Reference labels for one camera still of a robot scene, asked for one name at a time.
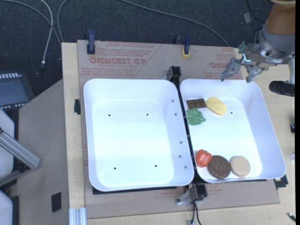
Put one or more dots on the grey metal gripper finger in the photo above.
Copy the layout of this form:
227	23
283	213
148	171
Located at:
251	74
230	69

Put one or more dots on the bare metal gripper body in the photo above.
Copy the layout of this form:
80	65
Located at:
264	55

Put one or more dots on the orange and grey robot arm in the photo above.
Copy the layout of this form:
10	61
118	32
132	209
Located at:
279	20

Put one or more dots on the yellow potato chip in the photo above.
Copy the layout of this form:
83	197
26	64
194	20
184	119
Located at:
216	105

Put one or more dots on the brown chocolate bar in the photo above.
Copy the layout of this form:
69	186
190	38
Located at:
196	103

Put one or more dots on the green lettuce leaf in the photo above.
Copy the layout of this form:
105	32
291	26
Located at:
195	117

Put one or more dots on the white plastic tray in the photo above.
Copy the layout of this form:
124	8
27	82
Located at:
133	135
234	135

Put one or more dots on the thin black rod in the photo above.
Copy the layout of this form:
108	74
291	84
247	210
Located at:
185	121

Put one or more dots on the red bell pepper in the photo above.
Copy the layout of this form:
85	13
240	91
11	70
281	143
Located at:
203	158

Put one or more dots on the beige round biscuit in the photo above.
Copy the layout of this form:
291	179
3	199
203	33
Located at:
240	166

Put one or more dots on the brown burger patty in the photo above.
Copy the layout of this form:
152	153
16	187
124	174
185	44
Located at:
219	167

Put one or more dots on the brown cardboard board red print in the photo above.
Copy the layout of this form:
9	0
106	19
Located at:
112	62

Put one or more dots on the black cylinder on white bracket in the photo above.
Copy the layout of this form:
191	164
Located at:
283	83

